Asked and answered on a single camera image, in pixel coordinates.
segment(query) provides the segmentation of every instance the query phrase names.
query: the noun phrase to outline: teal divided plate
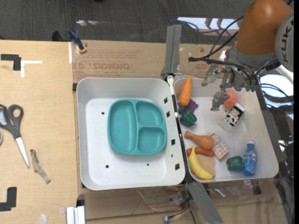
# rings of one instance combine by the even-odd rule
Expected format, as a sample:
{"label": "teal divided plate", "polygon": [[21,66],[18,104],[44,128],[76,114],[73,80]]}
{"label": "teal divided plate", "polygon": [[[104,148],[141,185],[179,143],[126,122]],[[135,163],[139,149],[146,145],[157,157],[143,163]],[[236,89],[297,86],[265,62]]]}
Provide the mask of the teal divided plate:
{"label": "teal divided plate", "polygon": [[121,154],[157,154],[166,144],[163,111],[145,100],[115,101],[109,109],[108,138],[113,149]]}

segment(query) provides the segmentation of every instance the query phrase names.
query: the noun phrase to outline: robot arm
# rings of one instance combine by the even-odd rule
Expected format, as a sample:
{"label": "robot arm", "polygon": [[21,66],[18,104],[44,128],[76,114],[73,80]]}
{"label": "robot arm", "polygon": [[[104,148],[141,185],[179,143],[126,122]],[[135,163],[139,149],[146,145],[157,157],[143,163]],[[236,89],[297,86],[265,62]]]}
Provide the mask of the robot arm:
{"label": "robot arm", "polygon": [[282,0],[254,0],[246,11],[232,47],[226,50],[224,62],[210,59],[202,86],[223,74],[220,91],[213,98],[211,110],[218,111],[229,98],[226,88],[255,91],[257,75],[264,69],[281,64],[293,72],[294,11]]}

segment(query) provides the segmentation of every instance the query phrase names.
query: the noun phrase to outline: black scissors handle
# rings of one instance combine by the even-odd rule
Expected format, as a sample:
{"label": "black scissors handle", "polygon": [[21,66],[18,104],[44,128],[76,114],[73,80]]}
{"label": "black scissors handle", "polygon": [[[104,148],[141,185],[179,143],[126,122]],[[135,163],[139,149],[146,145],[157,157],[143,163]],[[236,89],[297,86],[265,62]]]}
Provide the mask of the black scissors handle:
{"label": "black scissors handle", "polygon": [[[0,111],[1,110],[3,111],[3,115],[4,115],[4,118],[5,118],[5,121],[6,121],[5,124],[0,122],[0,126],[3,127],[3,128],[5,128],[5,129],[7,129],[7,130],[9,130],[12,133],[13,137],[15,139],[17,139],[17,138],[19,138],[21,136],[20,131],[19,131],[18,128],[20,127],[20,120],[21,120],[21,118],[23,116],[23,109],[21,107],[19,108],[18,105],[16,105],[16,106],[15,105],[11,105],[10,107],[12,107],[10,109],[10,112],[12,112],[12,117],[10,116],[10,113],[8,112],[8,109],[6,108],[6,106],[0,105]],[[18,117],[14,116],[14,114],[13,114],[13,112],[14,112],[15,109],[19,109],[20,110],[20,115]],[[13,120],[13,122],[15,122],[14,120],[18,119],[18,121],[17,121],[18,128],[15,127],[11,123],[10,118]]]}

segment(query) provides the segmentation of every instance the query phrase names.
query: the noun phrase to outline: banana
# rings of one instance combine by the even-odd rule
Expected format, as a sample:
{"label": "banana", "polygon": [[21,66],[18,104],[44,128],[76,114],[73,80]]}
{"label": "banana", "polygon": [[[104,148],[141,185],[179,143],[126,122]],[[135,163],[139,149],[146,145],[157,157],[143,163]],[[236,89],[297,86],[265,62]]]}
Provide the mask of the banana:
{"label": "banana", "polygon": [[192,171],[201,179],[212,179],[213,176],[206,171],[197,161],[196,154],[195,154],[195,147],[192,146],[192,151],[188,158],[189,165]]}

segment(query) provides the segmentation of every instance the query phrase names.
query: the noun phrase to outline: water bottle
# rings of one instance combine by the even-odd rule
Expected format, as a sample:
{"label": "water bottle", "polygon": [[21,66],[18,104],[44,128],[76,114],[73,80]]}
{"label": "water bottle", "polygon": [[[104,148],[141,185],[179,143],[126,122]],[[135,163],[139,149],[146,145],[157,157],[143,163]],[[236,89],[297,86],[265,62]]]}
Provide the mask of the water bottle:
{"label": "water bottle", "polygon": [[243,174],[245,176],[254,175],[254,173],[256,172],[256,154],[254,152],[254,144],[254,141],[248,141],[247,149],[243,155]]}

